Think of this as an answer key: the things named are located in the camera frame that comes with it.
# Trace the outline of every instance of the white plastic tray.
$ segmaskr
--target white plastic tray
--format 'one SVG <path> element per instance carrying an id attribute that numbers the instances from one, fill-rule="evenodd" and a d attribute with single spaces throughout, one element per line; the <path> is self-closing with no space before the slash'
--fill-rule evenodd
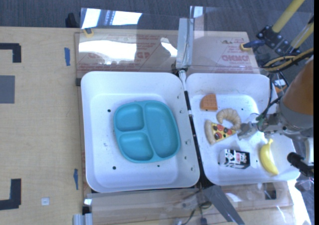
<path id="1" fill-rule="evenodd" d="M 206 139 L 204 124 L 207 119 L 217 122 L 216 114 L 221 109 L 236 109 L 245 122 L 250 114 L 260 114 L 267 106 L 269 97 L 269 78 L 257 74 L 209 74 L 194 73 L 186 79 L 186 87 L 199 144 L 199 150 L 205 175 L 208 180 L 217 185 L 239 185 L 250 183 L 265 183 L 287 181 L 299 177 L 300 172 L 287 161 L 287 155 L 295 148 L 291 139 L 284 135 L 274 134 L 271 151 L 274 162 L 279 170 L 276 176 L 263 169 L 259 160 L 259 150 L 267 142 L 264 134 L 258 132 L 249 138 L 238 139 L 233 135 L 223 141 L 210 145 Z M 200 101 L 206 95 L 215 93 L 218 110 L 209 112 L 200 109 Z M 277 97 L 273 91 L 272 100 Z M 273 105 L 268 113 L 275 112 Z M 231 127 L 224 120 L 223 125 Z M 251 165 L 246 169 L 223 167 L 218 165 L 218 155 L 223 149 L 237 149 L 250 153 Z"/>
<path id="2" fill-rule="evenodd" d="M 186 188 L 199 179 L 199 167 L 182 83 L 170 73 L 89 72 L 81 80 L 86 178 L 97 192 Z M 127 160 L 117 145 L 113 115 L 126 103 L 155 100 L 172 111 L 180 150 L 152 163 Z"/>

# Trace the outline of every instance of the brown cylinder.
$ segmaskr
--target brown cylinder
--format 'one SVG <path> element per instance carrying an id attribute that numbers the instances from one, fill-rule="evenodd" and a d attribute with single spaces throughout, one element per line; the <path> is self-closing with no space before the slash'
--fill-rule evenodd
<path id="1" fill-rule="evenodd" d="M 314 115 L 314 60 L 305 64 L 288 87 L 283 102 L 297 113 Z"/>

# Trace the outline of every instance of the wooden surface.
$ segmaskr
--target wooden surface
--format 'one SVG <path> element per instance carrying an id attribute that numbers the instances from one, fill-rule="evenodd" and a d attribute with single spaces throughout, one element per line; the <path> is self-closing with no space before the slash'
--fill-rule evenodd
<path id="1" fill-rule="evenodd" d="M 72 224 L 82 210 L 76 30 L 0 27 L 1 43 L 22 49 L 22 63 L 0 50 L 0 75 L 15 76 L 14 104 L 0 104 L 0 200 L 9 198 L 11 179 L 22 181 L 19 209 L 0 211 L 0 224 Z M 41 204 L 44 197 L 48 206 Z"/>

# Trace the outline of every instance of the wooden table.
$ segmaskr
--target wooden table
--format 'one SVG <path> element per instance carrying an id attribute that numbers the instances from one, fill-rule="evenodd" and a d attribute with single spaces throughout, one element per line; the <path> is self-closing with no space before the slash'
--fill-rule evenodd
<path id="1" fill-rule="evenodd" d="M 14 76 L 15 82 L 14 104 L 0 104 L 0 201 L 10 199 L 11 179 L 21 179 L 21 203 L 18 208 L 0 210 L 0 224 L 71 224 L 73 215 L 82 213 L 77 32 L 73 28 L 0 27 L 0 43 L 21 45 L 20 63 L 12 62 L 12 50 L 0 50 L 0 75 Z M 68 49 L 70 61 L 66 60 Z M 286 206 L 240 211 L 239 215 L 246 224 L 309 220 L 300 215 L 298 220 L 297 213 L 294 206 Z M 209 224 L 226 222 L 209 211 L 206 218 Z"/>

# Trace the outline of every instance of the gray square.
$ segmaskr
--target gray square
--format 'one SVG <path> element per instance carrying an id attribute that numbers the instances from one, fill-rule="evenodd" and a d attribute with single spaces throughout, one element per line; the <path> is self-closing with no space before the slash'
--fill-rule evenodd
<path id="1" fill-rule="evenodd" d="M 0 75 L 0 104 L 14 104 L 15 76 Z"/>

